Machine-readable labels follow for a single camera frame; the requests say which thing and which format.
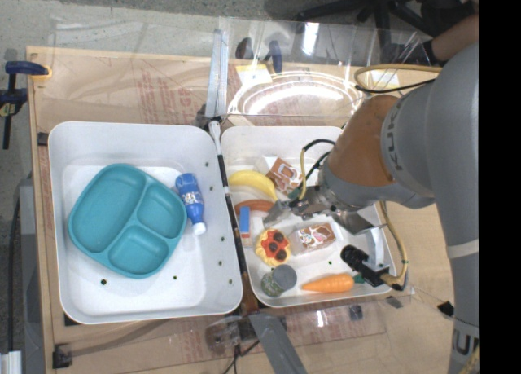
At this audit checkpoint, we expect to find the blue bottle with white cap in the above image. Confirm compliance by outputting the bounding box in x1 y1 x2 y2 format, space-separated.
174 172 208 237

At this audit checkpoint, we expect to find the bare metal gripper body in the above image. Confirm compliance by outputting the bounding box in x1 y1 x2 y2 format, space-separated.
288 186 347 221

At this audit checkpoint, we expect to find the thin black and white rod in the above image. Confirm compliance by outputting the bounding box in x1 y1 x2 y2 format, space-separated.
208 120 252 286

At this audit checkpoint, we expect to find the brown sausage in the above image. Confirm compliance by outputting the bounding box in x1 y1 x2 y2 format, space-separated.
234 199 274 216

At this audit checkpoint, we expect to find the brown and white carton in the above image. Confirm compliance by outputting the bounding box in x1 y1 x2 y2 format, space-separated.
287 222 338 257
264 156 305 196

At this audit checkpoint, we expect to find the yellow and red pizza slice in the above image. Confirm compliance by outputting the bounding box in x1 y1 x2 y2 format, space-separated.
255 228 293 266

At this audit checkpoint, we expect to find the brown cardboard board, red print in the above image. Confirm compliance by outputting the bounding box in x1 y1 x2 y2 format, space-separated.
34 51 412 360

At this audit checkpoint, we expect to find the yellow banana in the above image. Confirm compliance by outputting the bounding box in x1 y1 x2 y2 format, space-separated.
227 169 279 202

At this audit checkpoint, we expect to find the orange carrot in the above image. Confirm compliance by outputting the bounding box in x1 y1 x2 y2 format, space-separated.
301 273 366 294

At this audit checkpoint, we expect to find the person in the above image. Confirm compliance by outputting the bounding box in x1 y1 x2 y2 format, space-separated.
418 0 480 66

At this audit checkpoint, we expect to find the small green can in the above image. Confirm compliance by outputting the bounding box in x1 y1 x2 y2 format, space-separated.
260 263 298 298

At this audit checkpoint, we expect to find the small blue and white packet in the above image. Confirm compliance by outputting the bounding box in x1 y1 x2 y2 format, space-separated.
239 205 253 248

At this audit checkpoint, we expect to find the white plastic tray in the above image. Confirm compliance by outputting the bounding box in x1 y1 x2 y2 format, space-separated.
220 125 398 309
47 121 244 325

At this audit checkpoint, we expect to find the blue divided plate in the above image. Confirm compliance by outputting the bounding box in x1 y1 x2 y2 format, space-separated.
67 163 188 279

